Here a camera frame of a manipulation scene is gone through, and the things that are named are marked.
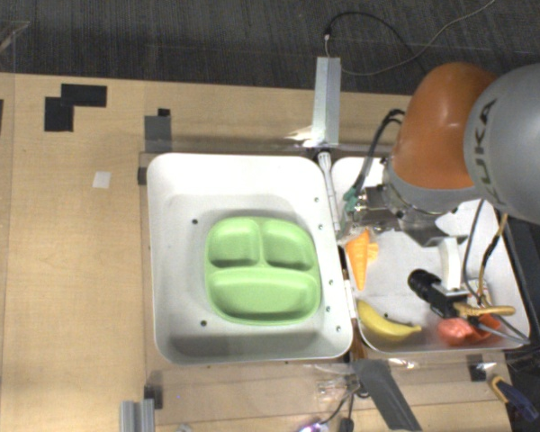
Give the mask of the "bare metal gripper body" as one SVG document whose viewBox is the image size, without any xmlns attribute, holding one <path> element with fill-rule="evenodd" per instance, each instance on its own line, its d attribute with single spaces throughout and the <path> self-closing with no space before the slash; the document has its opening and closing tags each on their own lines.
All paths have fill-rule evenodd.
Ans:
<svg viewBox="0 0 540 432">
<path fill-rule="evenodd" d="M 369 212 L 372 230 L 403 231 L 403 220 L 408 211 L 408 205 L 397 195 L 391 186 L 378 184 L 367 186 L 360 195 L 358 212 Z"/>
</svg>

